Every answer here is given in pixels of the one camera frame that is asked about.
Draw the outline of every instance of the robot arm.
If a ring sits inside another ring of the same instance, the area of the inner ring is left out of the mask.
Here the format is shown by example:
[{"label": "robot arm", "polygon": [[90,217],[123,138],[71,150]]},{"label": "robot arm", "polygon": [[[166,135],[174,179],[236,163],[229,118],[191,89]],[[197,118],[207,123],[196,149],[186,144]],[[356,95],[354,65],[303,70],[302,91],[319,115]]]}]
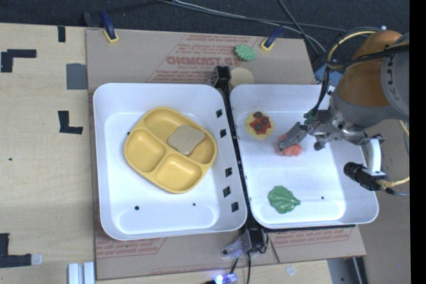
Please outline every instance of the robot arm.
[{"label": "robot arm", "polygon": [[[328,109],[318,110],[327,92],[327,73],[342,67],[346,70],[331,95]],[[279,141],[278,148],[283,150],[298,143],[307,134],[315,136],[316,150],[332,140],[361,146],[366,151],[368,167],[349,163],[344,172],[367,189],[377,190],[376,180],[385,175],[380,170],[379,140],[369,137],[365,130],[392,118],[409,122],[409,34],[374,32],[346,64],[333,61],[329,54],[319,101],[305,118],[305,124],[296,123]]]}]

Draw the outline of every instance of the yellow plate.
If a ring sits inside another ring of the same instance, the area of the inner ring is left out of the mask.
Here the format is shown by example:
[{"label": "yellow plate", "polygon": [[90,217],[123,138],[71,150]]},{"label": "yellow plate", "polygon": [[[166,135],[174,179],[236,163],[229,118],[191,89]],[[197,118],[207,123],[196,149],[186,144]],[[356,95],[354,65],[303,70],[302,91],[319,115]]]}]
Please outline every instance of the yellow plate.
[{"label": "yellow plate", "polygon": [[[167,142],[182,125],[206,135],[189,155],[179,152]],[[170,193],[184,193],[196,186],[213,164],[216,153],[216,141],[207,130],[167,107],[147,112],[124,143],[127,163],[141,176]]]}]

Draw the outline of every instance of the toy food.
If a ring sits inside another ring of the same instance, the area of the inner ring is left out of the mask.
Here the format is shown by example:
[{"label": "toy food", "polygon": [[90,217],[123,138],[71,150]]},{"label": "toy food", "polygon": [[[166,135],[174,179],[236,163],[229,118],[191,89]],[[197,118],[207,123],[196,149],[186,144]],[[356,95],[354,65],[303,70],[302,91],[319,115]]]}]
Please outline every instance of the toy food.
[{"label": "toy food", "polygon": [[264,140],[274,130],[274,122],[269,116],[260,111],[249,115],[246,119],[246,129],[253,137]]},{"label": "toy food", "polygon": [[268,193],[269,203],[277,210],[279,214],[284,214],[294,210],[300,205],[300,200],[297,199],[293,192],[284,186],[275,186],[274,189]]},{"label": "toy food", "polygon": [[[286,137],[287,134],[281,135],[278,141],[281,141]],[[278,150],[278,153],[284,156],[299,156],[302,153],[302,147],[300,146],[300,144],[296,143],[293,146],[284,148],[281,151]]]},{"label": "toy food", "polygon": [[184,155],[191,155],[195,147],[206,138],[206,134],[199,129],[195,129],[187,124],[182,124],[167,139],[169,146]]}]

